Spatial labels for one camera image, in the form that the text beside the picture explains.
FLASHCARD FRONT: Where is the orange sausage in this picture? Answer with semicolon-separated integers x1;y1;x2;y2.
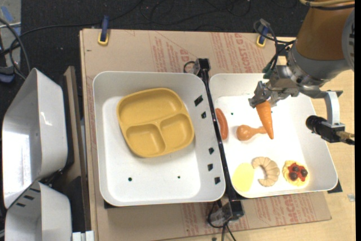
215;108;230;141

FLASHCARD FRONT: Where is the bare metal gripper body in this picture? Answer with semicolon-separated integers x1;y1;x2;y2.
267;65;304;97

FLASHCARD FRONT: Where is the beige croissant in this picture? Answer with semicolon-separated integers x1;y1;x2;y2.
251;156;281;188

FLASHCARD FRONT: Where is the pale yellow oval slice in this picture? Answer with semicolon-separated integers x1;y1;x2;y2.
232;162;256;193

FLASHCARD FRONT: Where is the orange carrot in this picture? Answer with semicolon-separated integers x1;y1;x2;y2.
256;100;275;141

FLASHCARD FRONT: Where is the black block with thin wires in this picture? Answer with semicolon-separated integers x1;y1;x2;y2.
193;58;211;77
210;200;245;228

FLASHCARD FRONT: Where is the yellow divided plate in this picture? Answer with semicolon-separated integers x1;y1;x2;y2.
116;87;196;159

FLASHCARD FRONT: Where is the thin black rod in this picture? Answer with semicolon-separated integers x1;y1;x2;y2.
201;70;236;204

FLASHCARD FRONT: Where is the orange chicken drumstick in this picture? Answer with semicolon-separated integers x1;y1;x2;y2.
236;124;267;142

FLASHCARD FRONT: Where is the white plastic tray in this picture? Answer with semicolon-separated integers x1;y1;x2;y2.
1;67;70;209
92;71;226;207
3;181;73;241
209;73;339;199

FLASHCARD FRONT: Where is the round pizza with red sauce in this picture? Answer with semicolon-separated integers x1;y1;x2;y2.
282;160;310;187

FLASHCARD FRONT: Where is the brown cardboard board red print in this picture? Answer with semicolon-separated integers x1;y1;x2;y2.
79;28;333;239

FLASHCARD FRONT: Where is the black cylinder on white bracket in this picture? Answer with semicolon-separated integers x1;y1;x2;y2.
306;90;346;143

